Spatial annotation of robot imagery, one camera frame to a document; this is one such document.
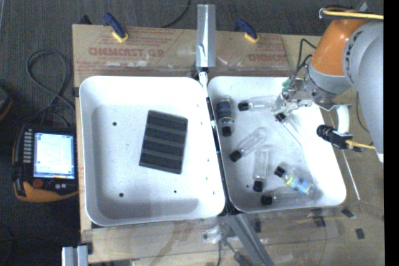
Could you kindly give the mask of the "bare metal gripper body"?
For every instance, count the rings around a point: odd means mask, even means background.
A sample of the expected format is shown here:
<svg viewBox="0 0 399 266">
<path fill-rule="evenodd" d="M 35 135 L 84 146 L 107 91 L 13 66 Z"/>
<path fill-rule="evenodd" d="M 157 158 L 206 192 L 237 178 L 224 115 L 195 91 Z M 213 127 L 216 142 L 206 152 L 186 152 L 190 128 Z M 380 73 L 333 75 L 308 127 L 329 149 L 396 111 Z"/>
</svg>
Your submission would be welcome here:
<svg viewBox="0 0 399 266">
<path fill-rule="evenodd" d="M 335 103 L 336 94 L 327 92 L 318 87 L 310 78 L 287 79 L 282 84 L 281 98 L 285 105 L 292 105 L 296 108 L 309 107 L 313 103 L 331 110 Z"/>
</svg>

